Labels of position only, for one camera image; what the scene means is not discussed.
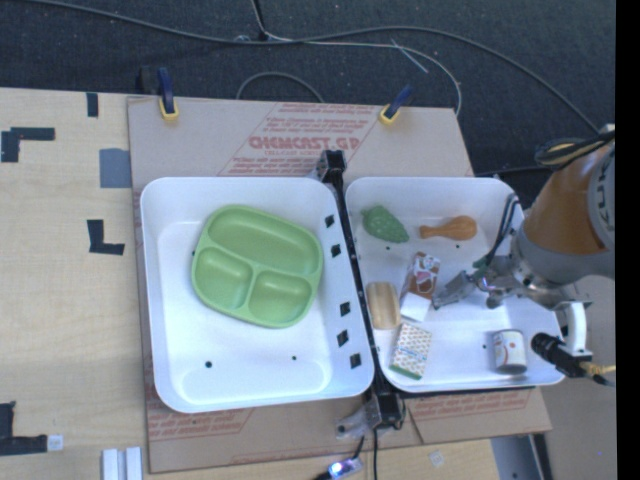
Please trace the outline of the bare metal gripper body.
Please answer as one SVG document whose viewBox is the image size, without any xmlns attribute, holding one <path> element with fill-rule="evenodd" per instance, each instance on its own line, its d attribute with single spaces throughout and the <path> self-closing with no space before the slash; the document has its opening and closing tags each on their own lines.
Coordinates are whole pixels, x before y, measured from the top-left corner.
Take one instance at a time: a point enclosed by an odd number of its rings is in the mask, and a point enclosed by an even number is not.
<svg viewBox="0 0 640 480">
<path fill-rule="evenodd" d="M 535 274 L 526 262 L 512 256 L 483 257 L 473 264 L 471 279 L 487 294 L 490 309 L 501 306 L 508 298 L 526 298 L 548 310 L 563 301 L 563 287 Z"/>
</svg>

